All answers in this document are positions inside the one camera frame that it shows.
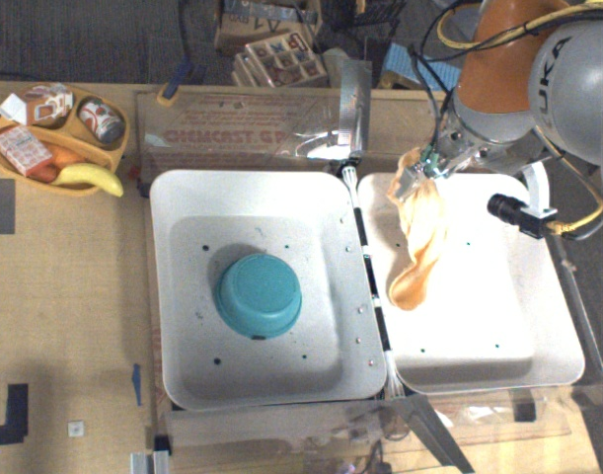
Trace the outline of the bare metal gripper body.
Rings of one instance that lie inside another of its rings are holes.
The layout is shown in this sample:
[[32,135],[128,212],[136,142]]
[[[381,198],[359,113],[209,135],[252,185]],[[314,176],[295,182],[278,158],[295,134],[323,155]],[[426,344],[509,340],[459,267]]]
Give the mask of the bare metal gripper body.
[[467,129],[444,129],[433,134],[415,159],[417,180],[448,177],[465,168],[485,145]]

